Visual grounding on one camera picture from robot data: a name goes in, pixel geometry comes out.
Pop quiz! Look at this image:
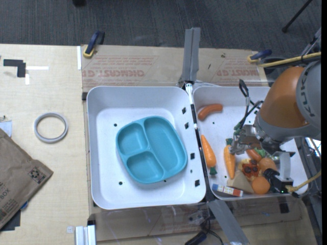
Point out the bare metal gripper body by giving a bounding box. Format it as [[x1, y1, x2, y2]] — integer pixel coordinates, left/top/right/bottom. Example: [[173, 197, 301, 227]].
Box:
[[233, 124, 264, 155]]

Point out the small orange toy carrot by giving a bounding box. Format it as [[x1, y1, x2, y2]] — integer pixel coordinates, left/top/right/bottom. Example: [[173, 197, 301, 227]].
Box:
[[246, 148, 267, 163]]

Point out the white plastic tray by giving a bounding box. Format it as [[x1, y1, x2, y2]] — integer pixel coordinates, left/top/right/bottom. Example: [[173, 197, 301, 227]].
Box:
[[192, 86, 312, 202], [86, 85, 207, 211]]

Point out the toy pizza slice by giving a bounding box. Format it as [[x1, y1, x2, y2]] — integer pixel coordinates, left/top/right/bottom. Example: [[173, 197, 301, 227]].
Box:
[[238, 158, 263, 182]]

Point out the orange toy fruit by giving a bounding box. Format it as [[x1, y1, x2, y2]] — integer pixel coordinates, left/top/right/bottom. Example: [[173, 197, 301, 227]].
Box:
[[251, 176, 271, 195], [258, 157, 278, 174]]

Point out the beige toy bread wedge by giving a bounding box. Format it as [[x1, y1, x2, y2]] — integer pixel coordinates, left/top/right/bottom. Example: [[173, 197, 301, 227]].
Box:
[[226, 169, 255, 194]]

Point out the white orange and blue carton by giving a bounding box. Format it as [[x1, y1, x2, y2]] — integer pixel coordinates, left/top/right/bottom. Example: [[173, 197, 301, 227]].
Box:
[[212, 183, 244, 198]]

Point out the orange toy sausage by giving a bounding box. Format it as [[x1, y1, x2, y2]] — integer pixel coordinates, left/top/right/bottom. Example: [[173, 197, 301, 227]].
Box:
[[197, 103, 224, 121]]

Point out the blue divided plate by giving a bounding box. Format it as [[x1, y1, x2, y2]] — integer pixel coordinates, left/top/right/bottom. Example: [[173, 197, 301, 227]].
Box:
[[115, 115, 189, 184]]

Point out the brown cardboard board red print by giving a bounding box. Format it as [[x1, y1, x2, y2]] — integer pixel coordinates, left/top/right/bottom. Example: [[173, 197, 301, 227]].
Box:
[[80, 44, 311, 242]]

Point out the white tape roll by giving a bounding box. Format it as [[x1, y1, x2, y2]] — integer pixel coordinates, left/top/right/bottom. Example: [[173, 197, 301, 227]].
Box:
[[34, 112, 69, 144]]

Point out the brown paper envelope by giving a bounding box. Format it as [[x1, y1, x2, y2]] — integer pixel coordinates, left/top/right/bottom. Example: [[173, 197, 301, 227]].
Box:
[[0, 128, 54, 231]]

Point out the black cylinder on white bracket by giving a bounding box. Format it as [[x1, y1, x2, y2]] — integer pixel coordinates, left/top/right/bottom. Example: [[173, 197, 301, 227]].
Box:
[[263, 151, 295, 194]]

